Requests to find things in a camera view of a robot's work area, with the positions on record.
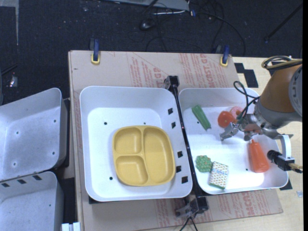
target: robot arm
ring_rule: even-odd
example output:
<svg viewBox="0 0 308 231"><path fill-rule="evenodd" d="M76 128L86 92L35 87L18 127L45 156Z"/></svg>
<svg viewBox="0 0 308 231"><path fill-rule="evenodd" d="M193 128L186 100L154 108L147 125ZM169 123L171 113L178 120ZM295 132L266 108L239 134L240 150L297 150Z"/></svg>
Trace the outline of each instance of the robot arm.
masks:
<svg viewBox="0 0 308 231"><path fill-rule="evenodd" d="M255 98L253 114L245 114L236 124L230 123L221 140L234 136L238 130L244 133L244 140L250 140L256 134L264 134L282 142L282 154L269 151L268 158L284 171L302 172L291 157L290 137L282 135L277 129L292 121L302 122L302 60L291 60L271 67L267 64L277 57L269 58L262 63L265 68L276 68L260 97Z"/></svg>

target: blue clamp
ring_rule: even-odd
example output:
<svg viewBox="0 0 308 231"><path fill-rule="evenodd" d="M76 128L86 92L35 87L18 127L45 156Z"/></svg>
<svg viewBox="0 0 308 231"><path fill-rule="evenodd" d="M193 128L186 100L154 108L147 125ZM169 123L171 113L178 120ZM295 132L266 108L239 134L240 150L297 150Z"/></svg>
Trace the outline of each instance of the blue clamp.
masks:
<svg viewBox="0 0 308 231"><path fill-rule="evenodd" d="M223 56L220 58L220 65L226 67L228 65L229 45L225 45L223 49Z"/></svg>
<svg viewBox="0 0 308 231"><path fill-rule="evenodd" d="M94 52L91 55L91 62L98 65L100 63L100 54L99 54L99 41L98 39L94 40Z"/></svg>

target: computer mouse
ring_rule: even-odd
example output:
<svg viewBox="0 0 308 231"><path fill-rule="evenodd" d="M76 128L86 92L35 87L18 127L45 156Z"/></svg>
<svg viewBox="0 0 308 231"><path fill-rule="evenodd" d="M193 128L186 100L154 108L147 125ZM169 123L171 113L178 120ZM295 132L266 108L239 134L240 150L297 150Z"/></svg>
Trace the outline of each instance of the computer mouse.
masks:
<svg viewBox="0 0 308 231"><path fill-rule="evenodd" d="M146 18L140 22L139 28L142 31L149 30L156 26L156 22L152 18Z"/></svg>

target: black floor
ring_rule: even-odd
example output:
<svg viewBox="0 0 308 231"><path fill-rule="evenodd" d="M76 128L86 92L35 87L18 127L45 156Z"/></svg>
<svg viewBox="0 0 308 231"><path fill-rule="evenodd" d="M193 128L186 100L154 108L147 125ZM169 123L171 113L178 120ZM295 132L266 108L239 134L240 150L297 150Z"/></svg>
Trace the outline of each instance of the black floor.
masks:
<svg viewBox="0 0 308 231"><path fill-rule="evenodd" d="M19 39L15 9L0 7L0 68L3 104L58 87L69 96L67 54L88 50L91 38L101 51L211 53L229 45L230 54L246 57L290 55L302 58L303 9L266 43L264 38L303 0L191 0L189 12L153 15L166 10L98 0L19 0ZM156 26L140 31L142 19ZM12 76L17 86L10 87Z"/></svg>

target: green object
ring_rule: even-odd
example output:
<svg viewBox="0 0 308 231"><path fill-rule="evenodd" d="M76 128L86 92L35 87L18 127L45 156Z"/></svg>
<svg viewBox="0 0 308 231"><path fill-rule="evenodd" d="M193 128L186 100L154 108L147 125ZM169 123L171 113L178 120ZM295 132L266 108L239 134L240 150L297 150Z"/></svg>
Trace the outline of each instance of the green object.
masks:
<svg viewBox="0 0 308 231"><path fill-rule="evenodd" d="M196 167L202 173L210 172L212 168L211 158L207 156L197 156Z"/></svg>
<svg viewBox="0 0 308 231"><path fill-rule="evenodd" d="M205 130L208 130L209 128L211 128L211 124L208 121L200 105L196 105L195 107L193 107L192 112L196 116L198 121L201 123L201 125L204 127Z"/></svg>

